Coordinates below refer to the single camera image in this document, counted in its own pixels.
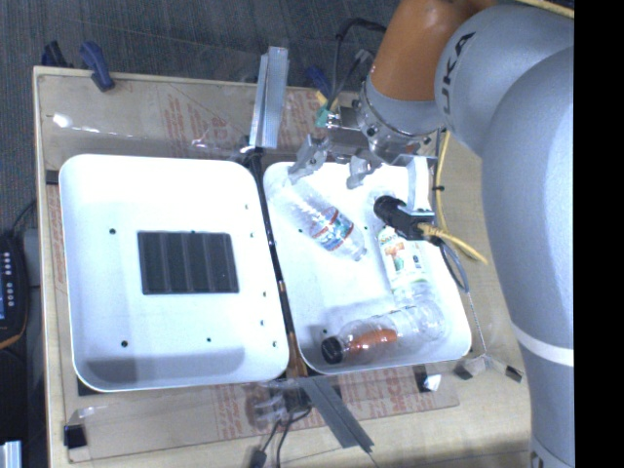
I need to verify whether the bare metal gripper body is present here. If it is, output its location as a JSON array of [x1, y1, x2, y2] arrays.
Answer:
[[325, 96, 434, 167]]

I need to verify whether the clear bottle red blue label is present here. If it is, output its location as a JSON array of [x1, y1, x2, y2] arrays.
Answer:
[[270, 175, 368, 263]]

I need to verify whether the clear bottle green orange label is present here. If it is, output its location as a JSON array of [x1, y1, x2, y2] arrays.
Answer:
[[366, 190, 434, 306]]

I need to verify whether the white plastic tray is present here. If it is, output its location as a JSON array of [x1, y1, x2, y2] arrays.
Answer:
[[58, 153, 291, 394], [262, 159, 473, 376]]

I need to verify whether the black ribbed rectangular pad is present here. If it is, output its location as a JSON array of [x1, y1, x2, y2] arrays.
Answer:
[[136, 230, 241, 296]]

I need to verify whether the clear bottle black cap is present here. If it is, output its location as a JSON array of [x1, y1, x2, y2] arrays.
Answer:
[[320, 298, 448, 366]]

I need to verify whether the brown cardboard board red print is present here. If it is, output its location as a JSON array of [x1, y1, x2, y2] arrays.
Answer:
[[36, 73, 461, 463]]

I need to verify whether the black cylinder on white bracket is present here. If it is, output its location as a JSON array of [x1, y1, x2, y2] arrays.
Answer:
[[372, 155, 437, 242]]

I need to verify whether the black block with thin wires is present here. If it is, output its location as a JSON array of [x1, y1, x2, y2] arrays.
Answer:
[[277, 382, 313, 412]]

